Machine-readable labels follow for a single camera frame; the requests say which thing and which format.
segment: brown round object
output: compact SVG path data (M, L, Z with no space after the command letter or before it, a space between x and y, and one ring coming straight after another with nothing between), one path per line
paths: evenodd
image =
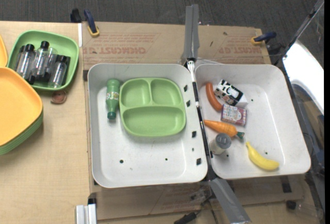
M51 102L54 104L63 104L67 99L67 93L64 90L55 91L52 94Z

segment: stack of plates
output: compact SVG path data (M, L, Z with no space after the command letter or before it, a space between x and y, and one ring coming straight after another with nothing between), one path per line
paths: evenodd
M0 55L6 50L0 38ZM35 90L0 56L0 155L16 148L43 121L42 101Z

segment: green bottle cap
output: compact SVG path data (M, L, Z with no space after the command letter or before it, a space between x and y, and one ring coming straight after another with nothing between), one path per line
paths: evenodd
M116 112L108 112L108 119L116 119Z

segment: green bottle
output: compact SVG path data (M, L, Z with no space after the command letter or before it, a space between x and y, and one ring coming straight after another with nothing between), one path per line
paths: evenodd
M106 103L108 107L108 119L115 119L116 111L119 106L119 86L117 79L109 79L107 82Z

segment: bottle label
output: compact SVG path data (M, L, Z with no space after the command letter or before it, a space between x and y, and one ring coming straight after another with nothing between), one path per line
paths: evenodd
M109 92L107 93L106 100L119 100L119 93L117 92Z

